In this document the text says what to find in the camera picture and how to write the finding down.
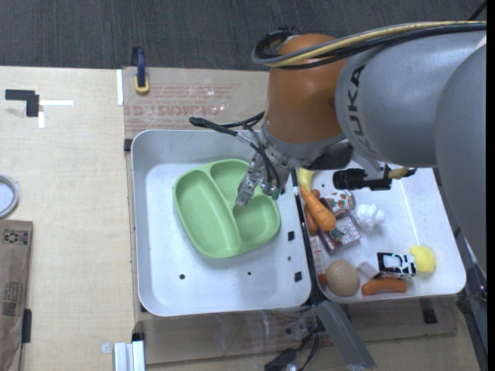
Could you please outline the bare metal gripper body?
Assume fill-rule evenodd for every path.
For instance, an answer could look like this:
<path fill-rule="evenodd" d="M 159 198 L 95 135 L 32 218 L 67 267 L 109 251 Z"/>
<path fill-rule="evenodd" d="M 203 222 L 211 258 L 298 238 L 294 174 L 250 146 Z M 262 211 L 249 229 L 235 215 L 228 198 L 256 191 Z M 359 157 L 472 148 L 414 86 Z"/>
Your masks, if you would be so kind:
<path fill-rule="evenodd" d="M 257 187 L 261 188 L 261 180 L 267 170 L 276 170 L 279 176 L 281 191 L 284 189 L 291 170 L 306 163 L 306 146 L 302 144 L 276 141 L 263 143 L 250 142 L 255 154 L 251 163 L 256 164 L 259 171 Z"/>

